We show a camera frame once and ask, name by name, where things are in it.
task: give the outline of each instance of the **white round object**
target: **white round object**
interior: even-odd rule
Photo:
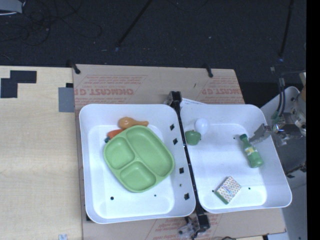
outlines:
[[[194,130],[201,134],[201,136],[205,135],[210,127],[210,122],[208,119],[199,118],[194,123]]]

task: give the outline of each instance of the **green divided plate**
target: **green divided plate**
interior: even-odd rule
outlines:
[[[103,157],[115,177],[129,191],[141,193],[169,176],[175,159],[148,127],[135,125],[109,140]]]

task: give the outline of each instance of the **bottle cap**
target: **bottle cap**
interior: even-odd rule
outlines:
[[[246,138],[248,138],[248,136],[246,135],[246,134],[242,134],[242,135],[240,135],[240,140],[243,140],[243,139],[246,139]]]

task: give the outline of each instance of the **bottle label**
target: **bottle label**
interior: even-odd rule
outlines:
[[[252,153],[256,152],[257,150],[253,146],[249,146],[244,149],[247,156],[250,156]]]

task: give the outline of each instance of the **white tray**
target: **white tray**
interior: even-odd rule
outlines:
[[[175,167],[170,176],[142,193],[125,189],[104,161],[107,133],[118,129],[118,120],[123,117],[149,121],[148,127],[174,157]],[[173,108],[164,104],[89,104],[81,109],[79,120],[85,209],[92,221],[108,224],[185,217],[194,211],[194,190],[177,113]]]
[[[206,118],[209,131],[200,142],[188,145],[188,152],[201,206],[210,213],[253,209],[283,208],[292,200],[272,137],[255,145],[264,164],[251,168],[243,152],[241,134],[252,137],[267,124],[263,112],[249,104],[189,104],[181,109],[184,131],[194,130],[195,121]],[[226,177],[232,176],[241,189],[229,204],[213,192]]]

